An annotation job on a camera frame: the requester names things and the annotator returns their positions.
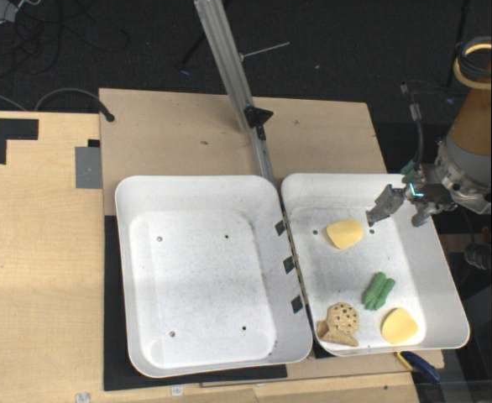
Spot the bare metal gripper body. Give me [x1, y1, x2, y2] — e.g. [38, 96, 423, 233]
[404, 141, 492, 216]

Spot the yellow toy chip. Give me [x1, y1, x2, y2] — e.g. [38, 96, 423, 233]
[325, 218, 364, 251]
[380, 306, 420, 346]

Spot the white plastic tray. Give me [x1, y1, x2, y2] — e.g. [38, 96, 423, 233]
[114, 174, 314, 379]
[280, 172, 471, 358]

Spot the green toy vegetable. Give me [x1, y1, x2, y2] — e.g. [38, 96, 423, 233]
[362, 271, 397, 311]

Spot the beige round holed slice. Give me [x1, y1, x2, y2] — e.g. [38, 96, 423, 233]
[326, 301, 361, 334]

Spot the beige toy cone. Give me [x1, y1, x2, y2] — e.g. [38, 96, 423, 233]
[316, 320, 360, 348]

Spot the brown cardboard board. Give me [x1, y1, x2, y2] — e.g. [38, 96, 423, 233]
[98, 88, 447, 390]

